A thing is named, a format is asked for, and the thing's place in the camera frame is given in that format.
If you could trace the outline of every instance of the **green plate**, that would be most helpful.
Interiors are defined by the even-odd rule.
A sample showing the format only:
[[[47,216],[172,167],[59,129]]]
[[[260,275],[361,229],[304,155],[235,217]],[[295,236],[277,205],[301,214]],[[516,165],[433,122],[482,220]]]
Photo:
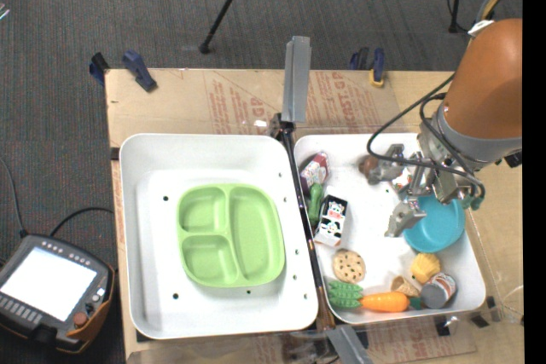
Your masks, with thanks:
[[[258,286],[285,263],[282,228],[273,200],[240,183],[209,184],[183,194],[178,243],[186,274],[204,286]]]

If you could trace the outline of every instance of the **wooden table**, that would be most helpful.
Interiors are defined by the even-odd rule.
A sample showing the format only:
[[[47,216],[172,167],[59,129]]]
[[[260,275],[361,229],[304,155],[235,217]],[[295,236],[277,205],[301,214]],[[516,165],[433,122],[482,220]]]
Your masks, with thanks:
[[[286,361],[286,336],[204,338],[189,342],[137,341],[128,305],[128,279],[121,181],[117,152],[129,136],[142,132],[263,134],[282,109],[282,70],[149,69],[158,88],[147,93],[125,69],[105,74],[107,118],[113,150],[119,284],[125,355],[128,362]],[[369,72],[311,71],[307,119],[297,136],[312,133],[371,133],[381,124],[447,79],[451,72],[386,72],[383,88],[369,84]],[[418,132],[418,110],[390,131]],[[497,363],[524,362],[522,170],[505,163],[483,169],[479,178],[488,195],[478,211],[469,211],[468,234],[488,295],[496,306],[450,321],[451,335],[421,337],[403,326],[372,327],[369,357],[387,362]]]

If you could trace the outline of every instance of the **screen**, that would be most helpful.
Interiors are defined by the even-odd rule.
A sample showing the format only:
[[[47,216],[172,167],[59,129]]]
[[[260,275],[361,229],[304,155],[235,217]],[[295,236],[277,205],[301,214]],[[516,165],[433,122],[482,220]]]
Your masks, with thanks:
[[[66,321],[96,271],[34,247],[0,292]]]

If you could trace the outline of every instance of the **teal bowl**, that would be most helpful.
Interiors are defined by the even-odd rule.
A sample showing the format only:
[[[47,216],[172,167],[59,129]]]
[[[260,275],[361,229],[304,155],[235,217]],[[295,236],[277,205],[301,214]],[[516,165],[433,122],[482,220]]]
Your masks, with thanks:
[[[457,242],[464,232],[465,214],[459,200],[441,204],[435,196],[420,197],[419,207],[426,216],[413,228],[403,231],[404,238],[422,253],[442,251]]]

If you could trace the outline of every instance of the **orange carrot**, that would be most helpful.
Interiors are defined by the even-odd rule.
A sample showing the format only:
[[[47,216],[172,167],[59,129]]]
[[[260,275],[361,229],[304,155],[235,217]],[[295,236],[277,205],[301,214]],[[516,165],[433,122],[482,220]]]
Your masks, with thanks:
[[[405,311],[410,306],[410,300],[402,292],[378,292],[358,299],[358,302],[366,309],[398,313]]]

